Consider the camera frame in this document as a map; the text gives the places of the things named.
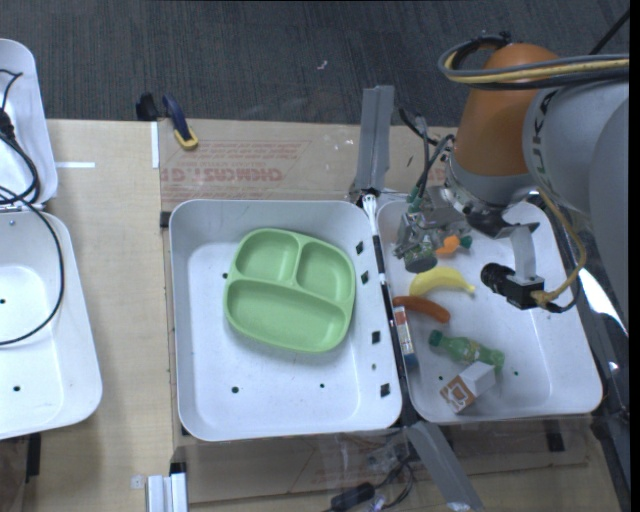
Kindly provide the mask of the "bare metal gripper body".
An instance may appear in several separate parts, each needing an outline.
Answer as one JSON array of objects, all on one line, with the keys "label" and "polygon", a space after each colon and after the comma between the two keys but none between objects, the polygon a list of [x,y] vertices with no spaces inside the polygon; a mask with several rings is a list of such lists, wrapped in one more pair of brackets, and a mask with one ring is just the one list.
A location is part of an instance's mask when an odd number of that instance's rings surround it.
[{"label": "bare metal gripper body", "polygon": [[428,236],[474,229],[494,237],[495,208],[457,186],[418,187],[412,196],[412,228]]}]

